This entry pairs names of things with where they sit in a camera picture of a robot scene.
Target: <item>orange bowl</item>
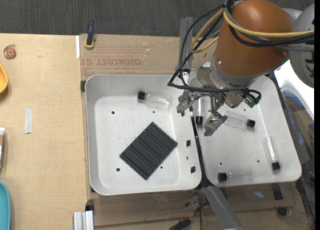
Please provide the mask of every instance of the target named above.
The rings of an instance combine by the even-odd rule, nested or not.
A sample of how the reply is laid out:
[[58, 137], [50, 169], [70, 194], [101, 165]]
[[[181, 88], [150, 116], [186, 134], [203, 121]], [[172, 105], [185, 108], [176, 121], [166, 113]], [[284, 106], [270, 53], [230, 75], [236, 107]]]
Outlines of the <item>orange bowl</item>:
[[3, 68], [3, 66], [0, 64], [0, 94], [5, 91], [8, 85], [8, 76]]

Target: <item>cable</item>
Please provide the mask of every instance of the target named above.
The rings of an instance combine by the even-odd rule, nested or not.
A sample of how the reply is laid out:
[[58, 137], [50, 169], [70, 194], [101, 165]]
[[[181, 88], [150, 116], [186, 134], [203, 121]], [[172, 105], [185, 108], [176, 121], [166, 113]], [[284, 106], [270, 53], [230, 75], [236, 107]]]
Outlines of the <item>cable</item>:
[[272, 46], [285, 45], [285, 44], [300, 44], [302, 43], [302, 41], [308, 42], [310, 41], [309, 39], [312, 40], [312, 36], [314, 35], [314, 33], [306, 33], [296, 37], [288, 38], [286, 40], [271, 40], [271, 41], [266, 41], [264, 43], [259, 43], [259, 42], [250, 42], [250, 41], [244, 40], [236, 33], [235, 29], [232, 26], [229, 26], [229, 28], [232, 35], [237, 39], [238, 42], [247, 46], [257, 47], [257, 48], [272, 47]]
[[219, 35], [219, 33], [220, 33], [220, 29], [219, 29], [218, 31], [214, 32], [213, 34], [210, 34], [210, 35], [206, 38], [206, 40], [208, 40], [208, 39], [210, 39], [210, 38], [215, 38], [216, 36]]
[[203, 222], [202, 222], [202, 213], [201, 213], [202, 207], [199, 210], [199, 218], [200, 218], [200, 230], [203, 230]]
[[223, 13], [223, 9], [220, 9], [216, 14], [214, 14], [214, 16], [212, 18], [210, 18], [208, 20], [207, 23], [205, 23], [205, 25], [200, 29], [200, 31], [198, 32], [198, 34], [195, 36], [193, 42], [191, 43], [191, 46], [190, 46], [190, 51], [192, 53], [199, 53], [199, 52], [202, 52], [204, 51], [205, 49], [207, 49], [209, 46], [211, 46], [213, 43], [215, 43], [217, 40], [218, 40], [218, 37], [214, 38], [213, 41], [211, 41], [209, 44], [207, 44], [204, 48], [202, 49], [199, 49], [199, 50], [195, 50], [194, 49], [194, 46], [195, 46], [195, 43], [197, 42], [197, 40], [199, 39], [199, 37], [202, 35], [202, 33], [207, 29], [208, 26], [210, 26], [217, 18], [219, 18], [220, 15], [222, 15]]
[[[184, 49], [184, 46], [185, 46], [185, 43], [186, 43], [186, 40], [187, 40], [187, 36], [189, 34], [189, 32], [191, 31], [191, 29], [193, 28], [193, 26], [202, 18], [204, 18], [205, 16], [209, 15], [210, 13], [218, 10], [219, 8], [222, 8], [223, 5], [220, 5], [218, 7], [216, 7], [215, 9], [207, 12], [206, 14], [204, 14], [203, 16], [201, 16], [200, 18], [198, 18], [190, 27], [189, 29], [187, 30], [185, 36], [184, 36], [184, 39], [182, 41], [182, 45], [181, 45], [181, 51], [180, 51], [180, 56], [179, 56], [179, 62], [182, 62], [182, 57], [183, 57], [183, 49]], [[197, 39], [200, 37], [200, 35], [204, 32], [204, 30], [214, 21], [216, 20], [217, 18], [219, 18], [221, 16], [221, 11], [222, 9], [220, 9], [220, 11], [218, 13], [216, 13], [206, 24], [205, 24], [205, 27], [203, 27], [200, 32], [197, 34], [197, 37], [194, 39], [193, 41], [193, 45], [196, 43]], [[216, 25], [218, 24], [218, 21], [216, 21], [211, 29], [213, 29]], [[197, 48], [203, 43], [203, 41], [209, 36], [209, 33], [210, 33], [210, 30], [203, 36], [203, 38], [201, 39], [201, 41], [199, 41], [199, 43], [191, 49], [192, 51], [196, 51]], [[170, 81], [168, 82], [168, 86], [170, 87], [174, 87], [174, 88], [177, 88], [177, 89], [180, 89], [180, 90], [190, 90], [190, 91], [193, 91], [193, 92], [204, 92], [204, 93], [228, 93], [228, 92], [233, 92], [233, 93], [242, 93], [245, 97], [250, 93], [250, 92], [253, 92], [253, 93], [256, 93], [258, 94], [258, 98], [260, 99], [261, 98], [261, 93], [259, 91], [256, 91], [256, 90], [252, 90], [252, 89], [248, 89], [248, 88], [225, 88], [225, 89], [218, 89], [218, 88], [200, 88], [200, 87], [192, 87], [192, 86], [188, 86], [186, 84], [186, 82], [184, 81], [183, 79], [183, 76], [182, 76], [182, 73], [181, 73], [181, 69], [182, 67], [186, 64], [186, 62], [189, 60], [189, 58], [192, 56], [193, 52], [190, 52], [187, 57], [183, 60], [183, 62], [179, 65], [179, 67], [176, 69], [176, 71], [174, 72], [174, 74], [172, 75]], [[175, 77], [178, 76], [178, 73], [180, 72], [180, 79], [182, 80], [183, 82], [183, 85], [177, 85], [177, 84], [174, 84], [173, 81], [175, 79]]]
[[245, 29], [243, 27], [240, 27], [236, 24], [234, 24], [229, 18], [228, 15], [226, 14], [225, 11], [223, 11], [223, 17], [224, 20], [229, 24], [229, 26], [233, 27], [237, 31], [252, 35], [252, 36], [260, 36], [260, 37], [265, 37], [265, 38], [293, 38], [296, 36], [300, 35], [305, 35], [305, 34], [310, 34], [314, 33], [315, 31], [301, 31], [301, 32], [257, 32], [257, 31], [251, 31], [248, 29]]
[[203, 203], [202, 205], [200, 205], [198, 208], [196, 208], [193, 213], [193, 217], [190, 218], [185, 218], [184, 220], [179, 221], [177, 224], [171, 226], [169, 228], [169, 230], [182, 230], [185, 227], [191, 225], [191, 222], [196, 218], [197, 216], [197, 211], [199, 211], [199, 216], [200, 216], [200, 229], [202, 230], [202, 216], [201, 216], [201, 209], [202, 207], [205, 205], [205, 203]]
[[[232, 15], [230, 14], [229, 12], [229, 9], [227, 7], [224, 7], [224, 11], [225, 13], [227, 14], [228, 18], [234, 23], [236, 24], [237, 26], [239, 27], [242, 27], [233, 17]], [[246, 33], [242, 33], [244, 36], [254, 40], [254, 41], [257, 41], [257, 42], [271, 42], [269, 39], [266, 39], [264, 37], [260, 37], [260, 36], [254, 36], [254, 35], [249, 35], [249, 34], [246, 34]], [[314, 52], [315, 49], [314, 48], [309, 48], [309, 47], [292, 47], [292, 46], [281, 46], [281, 45], [278, 45], [277, 46], [278, 48], [280, 49], [283, 49], [283, 50], [292, 50], [292, 51], [300, 51], [300, 52]]]

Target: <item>black cap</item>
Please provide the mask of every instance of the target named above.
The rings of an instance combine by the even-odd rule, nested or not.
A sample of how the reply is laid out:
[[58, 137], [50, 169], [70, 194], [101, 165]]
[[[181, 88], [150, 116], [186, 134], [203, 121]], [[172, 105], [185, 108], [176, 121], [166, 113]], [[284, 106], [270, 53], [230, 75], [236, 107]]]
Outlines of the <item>black cap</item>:
[[227, 181], [227, 178], [228, 178], [227, 173], [219, 173], [218, 174], [219, 182]]
[[202, 125], [204, 123], [204, 118], [202, 116], [197, 116], [195, 118], [196, 125]]
[[145, 100], [146, 99], [146, 93], [139, 91], [138, 93], [138, 100]]
[[284, 207], [278, 207], [278, 208], [276, 209], [276, 212], [277, 212], [278, 215], [280, 215], [280, 216], [286, 216], [288, 210], [287, 210], [286, 208], [284, 208]]
[[251, 119], [248, 119], [246, 121], [246, 125], [250, 128], [253, 128], [255, 125], [256, 125], [256, 121], [255, 120], [251, 120]]
[[281, 169], [281, 167], [280, 167], [280, 163], [279, 163], [279, 162], [277, 162], [277, 161], [275, 161], [275, 162], [271, 163], [271, 165], [272, 165], [272, 169], [273, 169], [274, 171], [278, 171], [278, 170], [280, 170], [280, 169]]

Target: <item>white tray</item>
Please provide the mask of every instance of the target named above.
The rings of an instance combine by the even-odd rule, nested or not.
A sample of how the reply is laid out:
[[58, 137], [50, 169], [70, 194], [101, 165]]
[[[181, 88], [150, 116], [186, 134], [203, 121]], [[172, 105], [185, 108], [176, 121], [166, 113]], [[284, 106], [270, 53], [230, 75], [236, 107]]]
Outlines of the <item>white tray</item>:
[[[275, 84], [269, 78], [260, 77], [251, 87], [262, 93], [259, 104], [250, 108], [244, 102], [226, 109], [256, 121], [254, 130], [221, 125], [210, 137], [204, 136], [204, 127], [198, 127], [204, 168], [208, 180], [219, 187], [281, 183], [296, 181], [302, 173], [301, 164], [292, 140]], [[207, 119], [210, 113], [206, 110]], [[273, 173], [263, 148], [263, 138], [272, 136], [278, 153], [281, 170]], [[219, 173], [252, 172], [252, 180], [225, 183], [218, 181]]]
[[[191, 190], [200, 184], [202, 175], [190, 116], [177, 113], [182, 91], [167, 86], [170, 78], [168, 75], [94, 75], [87, 80], [89, 176], [97, 193], [112, 196]], [[170, 109], [139, 103], [138, 91], [172, 97]], [[178, 145], [144, 180], [120, 154], [151, 122]]]

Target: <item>vial with black cap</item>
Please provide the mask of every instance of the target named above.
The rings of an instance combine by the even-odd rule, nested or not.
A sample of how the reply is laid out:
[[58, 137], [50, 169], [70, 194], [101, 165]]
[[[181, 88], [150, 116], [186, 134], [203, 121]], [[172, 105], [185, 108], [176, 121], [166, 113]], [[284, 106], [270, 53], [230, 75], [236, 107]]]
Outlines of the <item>vial with black cap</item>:
[[276, 212], [280, 218], [292, 221], [292, 223], [302, 223], [311, 226], [314, 223], [314, 218], [303, 211], [297, 210], [294, 206], [291, 207], [278, 207]]
[[276, 151], [274, 138], [272, 136], [267, 136], [262, 140], [263, 149], [265, 157], [268, 163], [271, 165], [273, 173], [277, 173], [280, 169], [280, 163], [278, 158], [278, 153]]
[[204, 123], [205, 114], [205, 99], [200, 97], [193, 104], [193, 114], [195, 116], [195, 123], [197, 125], [202, 125]]
[[234, 128], [250, 128], [253, 129], [256, 125], [256, 122], [252, 119], [249, 119], [245, 115], [236, 113], [234, 111], [226, 110], [225, 115], [227, 116], [224, 124], [230, 125]]
[[169, 97], [156, 93], [139, 91], [137, 98], [139, 102], [145, 103], [147, 106], [152, 108], [168, 110], [171, 104]]
[[250, 169], [235, 169], [228, 172], [220, 172], [218, 181], [220, 183], [247, 184], [254, 178], [254, 173]]

